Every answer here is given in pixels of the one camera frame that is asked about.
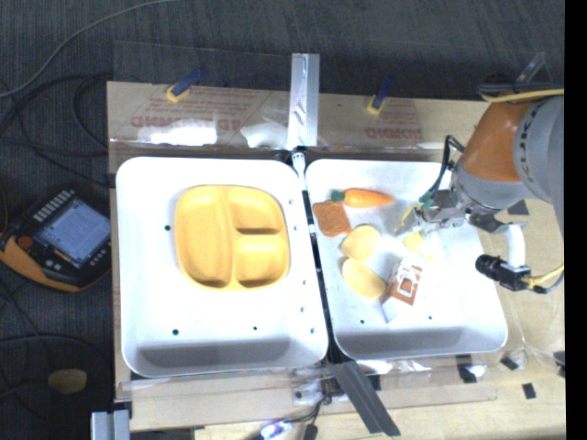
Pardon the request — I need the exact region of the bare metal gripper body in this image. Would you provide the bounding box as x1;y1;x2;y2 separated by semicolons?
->
422;189;504;235

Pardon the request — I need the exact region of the small yellow banana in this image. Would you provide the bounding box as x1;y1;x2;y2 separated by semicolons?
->
403;230;435;261

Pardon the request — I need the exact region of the orange carrot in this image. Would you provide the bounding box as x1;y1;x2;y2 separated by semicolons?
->
330;187;396;210

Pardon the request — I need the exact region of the yellow oval chip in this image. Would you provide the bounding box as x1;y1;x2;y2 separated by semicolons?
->
340;257;388;301
339;223;382;262

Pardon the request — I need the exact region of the orange and white carton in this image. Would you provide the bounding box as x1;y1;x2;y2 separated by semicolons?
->
380;258;425;325

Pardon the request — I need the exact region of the white plastic tray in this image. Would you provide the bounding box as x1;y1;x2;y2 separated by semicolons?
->
115;155;330;380
304;158;509;362

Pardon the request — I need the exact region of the brown biscuit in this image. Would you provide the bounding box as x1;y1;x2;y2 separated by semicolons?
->
312;200;352;239

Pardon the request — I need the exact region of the yellow divided plate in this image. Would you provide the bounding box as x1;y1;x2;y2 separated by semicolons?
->
173;183;292;292

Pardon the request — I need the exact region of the brown cardboard board red print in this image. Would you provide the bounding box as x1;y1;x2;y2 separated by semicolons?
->
105;80;566;433

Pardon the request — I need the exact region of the yellow oval lump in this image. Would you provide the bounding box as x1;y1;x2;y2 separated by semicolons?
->
47;368;89;395

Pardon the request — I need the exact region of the black cylinder on white bracket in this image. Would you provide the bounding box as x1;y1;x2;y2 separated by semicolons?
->
474;223;533;292

